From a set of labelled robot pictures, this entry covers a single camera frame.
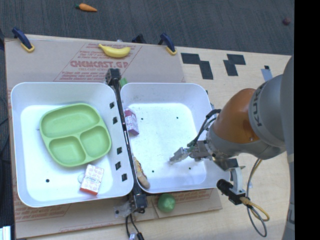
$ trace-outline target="green object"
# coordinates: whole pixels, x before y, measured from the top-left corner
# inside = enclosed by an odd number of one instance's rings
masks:
[[[164,193],[159,197],[158,208],[164,213],[171,212],[176,206],[176,199],[172,194]]]
[[[119,83],[120,83],[120,86],[121,86],[121,87],[124,87],[124,85],[126,85],[126,84],[128,83],[128,81],[127,81],[127,79],[124,77],[124,78],[121,78],[121,79],[120,79]]]
[[[89,163],[111,148],[105,122],[94,107],[85,103],[48,111],[40,119],[40,133],[52,158],[65,167]]]

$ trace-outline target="orange carrot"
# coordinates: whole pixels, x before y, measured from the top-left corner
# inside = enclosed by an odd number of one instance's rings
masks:
[[[97,12],[98,11],[96,8],[93,8],[92,6],[87,5],[85,3],[76,4],[75,8],[80,9],[82,11],[86,11],[86,12]]]

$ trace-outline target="red and white box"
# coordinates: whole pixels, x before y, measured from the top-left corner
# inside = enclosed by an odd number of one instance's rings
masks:
[[[128,132],[133,135],[138,135],[139,129],[137,117],[136,114],[130,108],[126,108],[124,110],[124,119]]]
[[[101,167],[88,164],[80,186],[80,190],[96,196],[98,194],[104,171],[105,170]]]

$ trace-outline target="wooden table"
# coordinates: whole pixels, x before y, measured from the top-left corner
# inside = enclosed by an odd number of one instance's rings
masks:
[[[28,35],[28,37],[31,39],[51,39],[53,42],[59,42],[60,40],[59,37],[33,35]],[[159,47],[158,45],[152,44],[142,44],[142,46],[148,47],[150,51]],[[226,102],[241,89],[256,89],[269,78],[282,74],[290,59],[290,56],[276,54],[188,47],[176,47],[176,49],[178,53],[175,56],[179,58],[184,76],[181,82],[201,85],[207,90],[210,102],[216,109],[222,109]],[[11,61],[11,59],[6,61],[8,83],[15,82],[13,80],[14,74],[12,74],[13,67],[8,64]],[[33,66],[26,65],[26,68],[23,69],[26,75],[28,75],[28,68],[32,70]],[[41,78],[40,72],[36,75],[37,78]],[[245,166],[242,174],[243,183],[246,184],[256,158],[253,155],[244,153],[241,154],[237,160],[240,166]],[[263,161],[255,172],[251,182],[251,200],[261,206],[270,215],[270,221],[266,222],[267,239],[281,239],[285,228],[290,197],[287,154],[283,153],[275,158]],[[258,235],[252,226],[244,205],[234,205],[224,195],[220,196],[220,201],[222,204],[222,209],[220,210],[152,220],[140,220],[138,216],[135,224],[146,240],[261,239],[261,236]],[[254,222],[258,229],[264,232],[260,221],[254,218]],[[129,224],[129,228],[134,232],[131,224]],[[29,237],[28,239],[126,240],[128,236],[125,225],[120,223],[50,235],[38,235]]]

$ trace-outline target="green ball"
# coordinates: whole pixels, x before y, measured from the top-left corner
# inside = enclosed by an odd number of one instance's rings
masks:
[[[159,197],[158,208],[164,213],[171,212],[176,206],[176,199],[172,194],[164,193]]]

